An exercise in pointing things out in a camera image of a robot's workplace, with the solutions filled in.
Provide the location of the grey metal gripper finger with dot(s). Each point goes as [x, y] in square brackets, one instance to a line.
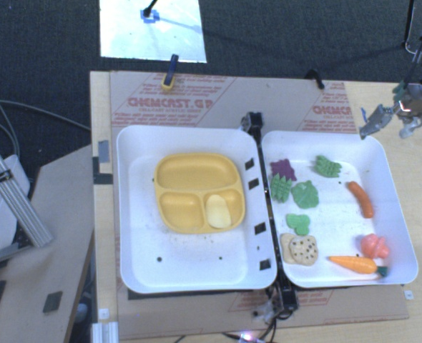
[375, 121]
[410, 127]

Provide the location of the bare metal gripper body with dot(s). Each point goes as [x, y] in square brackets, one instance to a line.
[419, 98]

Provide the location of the green ribbed toy vegetable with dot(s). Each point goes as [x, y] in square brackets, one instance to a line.
[281, 188]
[327, 166]

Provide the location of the orange toy sausage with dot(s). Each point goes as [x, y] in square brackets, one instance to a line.
[361, 198]

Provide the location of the green toy lettuce leaf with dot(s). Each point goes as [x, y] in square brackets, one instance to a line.
[305, 195]

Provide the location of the purple toy grapes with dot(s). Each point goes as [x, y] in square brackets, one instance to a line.
[283, 169]

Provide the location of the white plastic tray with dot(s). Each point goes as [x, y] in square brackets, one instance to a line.
[339, 227]
[182, 263]

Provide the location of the pink toy shrimp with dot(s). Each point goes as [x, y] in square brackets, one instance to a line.
[373, 247]

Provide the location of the green toy broccoli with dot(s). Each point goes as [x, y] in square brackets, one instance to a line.
[299, 223]

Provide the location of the thin black and white rod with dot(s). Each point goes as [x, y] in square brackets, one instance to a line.
[267, 191]

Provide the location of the orange toy carrot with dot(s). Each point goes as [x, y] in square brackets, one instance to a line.
[355, 264]

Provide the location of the chocolate chip toy biscuit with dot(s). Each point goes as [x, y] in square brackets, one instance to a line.
[304, 251]

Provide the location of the plain beige toy biscuit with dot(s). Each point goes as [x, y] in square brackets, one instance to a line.
[285, 248]

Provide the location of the brown cardboard board red print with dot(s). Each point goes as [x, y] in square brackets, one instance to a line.
[211, 98]

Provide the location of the pale yellow toy potato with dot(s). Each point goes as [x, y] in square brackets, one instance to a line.
[218, 212]

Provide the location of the yellow divided plate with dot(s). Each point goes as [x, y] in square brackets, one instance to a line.
[193, 172]

